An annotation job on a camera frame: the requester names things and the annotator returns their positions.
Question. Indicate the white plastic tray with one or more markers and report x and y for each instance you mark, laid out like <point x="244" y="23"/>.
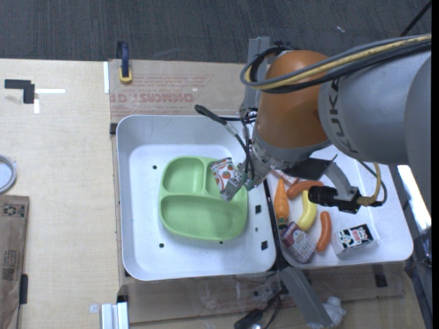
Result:
<point x="384" y="245"/>
<point x="192" y="259"/>

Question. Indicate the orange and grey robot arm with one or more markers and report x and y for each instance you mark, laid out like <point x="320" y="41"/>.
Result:
<point x="360" y="115"/>

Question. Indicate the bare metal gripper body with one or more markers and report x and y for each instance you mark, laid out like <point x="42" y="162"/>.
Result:
<point x="255" y="170"/>

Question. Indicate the red and white packet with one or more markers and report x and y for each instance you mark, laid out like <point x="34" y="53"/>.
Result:
<point x="298" y="243"/>

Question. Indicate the orange sausage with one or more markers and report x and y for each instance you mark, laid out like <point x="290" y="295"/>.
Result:
<point x="324" y="231"/>
<point x="298" y="188"/>

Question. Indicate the thin black and white rod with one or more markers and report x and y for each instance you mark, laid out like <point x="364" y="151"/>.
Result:
<point x="212" y="116"/>

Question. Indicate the white carton with tomato print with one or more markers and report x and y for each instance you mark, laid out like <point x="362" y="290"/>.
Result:
<point x="223" y="171"/>

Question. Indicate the black cylinder on white bracket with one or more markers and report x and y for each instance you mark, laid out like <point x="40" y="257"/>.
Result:
<point x="343" y="199"/>

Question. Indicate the yellow banana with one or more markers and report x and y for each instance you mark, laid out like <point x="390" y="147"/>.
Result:
<point x="308" y="214"/>

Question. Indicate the brown cardboard board, red print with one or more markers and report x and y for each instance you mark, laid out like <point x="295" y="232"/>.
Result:
<point x="154" y="84"/>

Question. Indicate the white carton with cow print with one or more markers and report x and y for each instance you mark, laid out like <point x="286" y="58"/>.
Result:
<point x="355" y="240"/>

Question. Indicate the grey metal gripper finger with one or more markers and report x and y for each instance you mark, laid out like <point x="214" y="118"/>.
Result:
<point x="230" y="188"/>

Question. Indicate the green divided plate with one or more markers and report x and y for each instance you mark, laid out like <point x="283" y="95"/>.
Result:
<point x="199" y="214"/>

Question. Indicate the crumpled white tissue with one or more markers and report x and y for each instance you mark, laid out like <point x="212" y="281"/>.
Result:
<point x="334" y="308"/>

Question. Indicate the brown paper bag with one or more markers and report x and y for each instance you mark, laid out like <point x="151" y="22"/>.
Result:
<point x="12" y="252"/>

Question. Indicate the orange carrot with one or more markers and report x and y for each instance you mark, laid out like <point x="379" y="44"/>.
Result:
<point x="281" y="202"/>

